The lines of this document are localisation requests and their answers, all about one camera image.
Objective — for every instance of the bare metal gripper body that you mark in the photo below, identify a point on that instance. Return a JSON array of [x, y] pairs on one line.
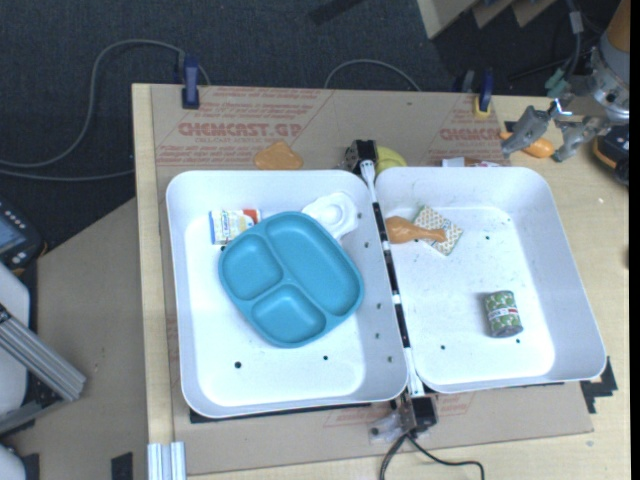
[[609, 99]]

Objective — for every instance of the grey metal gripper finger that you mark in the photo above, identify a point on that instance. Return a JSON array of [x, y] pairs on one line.
[[526, 130], [570, 138]]

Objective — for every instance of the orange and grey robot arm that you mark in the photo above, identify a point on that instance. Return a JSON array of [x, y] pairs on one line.
[[619, 23]]

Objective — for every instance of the orange carrot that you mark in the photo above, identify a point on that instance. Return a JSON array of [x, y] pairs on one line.
[[540, 147]]

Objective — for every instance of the red and white packet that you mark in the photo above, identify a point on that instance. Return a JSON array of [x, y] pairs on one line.
[[482, 163]]

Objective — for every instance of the patterned square biscuit packet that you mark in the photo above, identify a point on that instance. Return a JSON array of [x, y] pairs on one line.
[[447, 240]]

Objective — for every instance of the yellow banana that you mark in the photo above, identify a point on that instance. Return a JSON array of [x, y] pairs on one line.
[[391, 158]]

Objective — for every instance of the orange toy chicken drumstick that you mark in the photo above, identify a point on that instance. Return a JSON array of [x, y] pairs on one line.
[[402, 230]]

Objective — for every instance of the green patterned small can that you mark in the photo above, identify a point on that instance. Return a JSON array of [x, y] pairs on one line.
[[502, 314]]

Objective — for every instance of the thin black and white rod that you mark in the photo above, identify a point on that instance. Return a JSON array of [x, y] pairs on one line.
[[393, 278]]

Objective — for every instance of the white plastic tray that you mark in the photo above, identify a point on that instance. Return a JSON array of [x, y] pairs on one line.
[[280, 373], [460, 318]]

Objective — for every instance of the white toy fried egg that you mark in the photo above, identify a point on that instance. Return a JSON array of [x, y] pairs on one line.
[[332, 212]]

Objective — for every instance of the orange flat toy food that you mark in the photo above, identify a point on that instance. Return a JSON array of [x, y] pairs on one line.
[[277, 157]]

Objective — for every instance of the blue divided plate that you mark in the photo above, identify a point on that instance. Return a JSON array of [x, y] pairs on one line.
[[295, 268]]

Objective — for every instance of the brown cardboard board red print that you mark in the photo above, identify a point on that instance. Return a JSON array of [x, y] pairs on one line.
[[240, 118]]

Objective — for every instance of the white and orange small carton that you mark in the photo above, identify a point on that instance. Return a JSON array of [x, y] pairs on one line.
[[231, 224]]

